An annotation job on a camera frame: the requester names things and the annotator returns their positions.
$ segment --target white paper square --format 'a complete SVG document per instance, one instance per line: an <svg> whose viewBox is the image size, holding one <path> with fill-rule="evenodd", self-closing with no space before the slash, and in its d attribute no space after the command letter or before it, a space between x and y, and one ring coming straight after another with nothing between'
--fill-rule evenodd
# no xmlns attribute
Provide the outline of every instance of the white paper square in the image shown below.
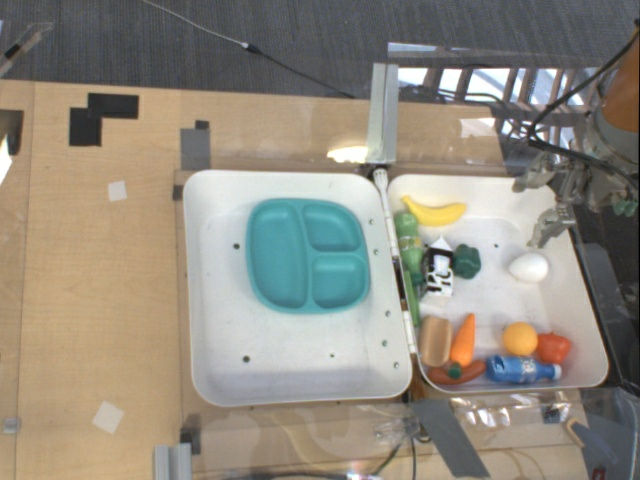
<svg viewBox="0 0 640 480"><path fill-rule="evenodd" d="M109 201L122 201L127 198L127 187L124 181L109 183Z"/></svg>
<svg viewBox="0 0 640 480"><path fill-rule="evenodd" d="M123 416L124 411L122 409L118 409L115 405L104 401L93 418L93 424L105 432L113 434L118 425L120 425Z"/></svg>

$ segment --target white egg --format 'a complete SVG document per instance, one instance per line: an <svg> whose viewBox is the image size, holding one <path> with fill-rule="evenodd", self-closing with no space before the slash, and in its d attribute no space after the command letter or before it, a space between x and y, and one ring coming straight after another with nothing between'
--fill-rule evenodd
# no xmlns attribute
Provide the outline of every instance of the white egg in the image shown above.
<svg viewBox="0 0 640 480"><path fill-rule="evenodd" d="M549 273L549 262L538 253L527 252L511 262L509 272L525 283L539 283Z"/></svg>

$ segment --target banana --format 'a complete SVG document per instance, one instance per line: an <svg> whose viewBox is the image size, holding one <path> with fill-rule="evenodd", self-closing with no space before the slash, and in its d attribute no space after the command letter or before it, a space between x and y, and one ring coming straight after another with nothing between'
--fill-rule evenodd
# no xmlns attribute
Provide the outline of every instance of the banana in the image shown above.
<svg viewBox="0 0 640 480"><path fill-rule="evenodd" d="M464 203L454 203L440 208L431 208L411 200L409 196L404 196L402 202L407 205L409 211L418 219L423 226L447 226L457 221L466 211L467 205Z"/></svg>

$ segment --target orange fruit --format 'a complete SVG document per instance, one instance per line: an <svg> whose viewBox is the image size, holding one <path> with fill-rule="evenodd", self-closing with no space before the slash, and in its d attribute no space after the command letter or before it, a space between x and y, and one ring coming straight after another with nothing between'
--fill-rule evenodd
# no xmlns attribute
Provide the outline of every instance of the orange fruit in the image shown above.
<svg viewBox="0 0 640 480"><path fill-rule="evenodd" d="M510 354L528 356L538 346L538 333L526 322L515 322L502 333L502 343Z"/></svg>

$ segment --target tomato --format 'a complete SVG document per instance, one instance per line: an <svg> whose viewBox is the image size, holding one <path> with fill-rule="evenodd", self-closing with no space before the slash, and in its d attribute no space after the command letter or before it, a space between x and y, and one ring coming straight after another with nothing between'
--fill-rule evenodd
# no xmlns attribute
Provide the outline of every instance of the tomato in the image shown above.
<svg viewBox="0 0 640 480"><path fill-rule="evenodd" d="M571 342L557 334L538 334L536 352L543 363L560 364L571 350Z"/></svg>

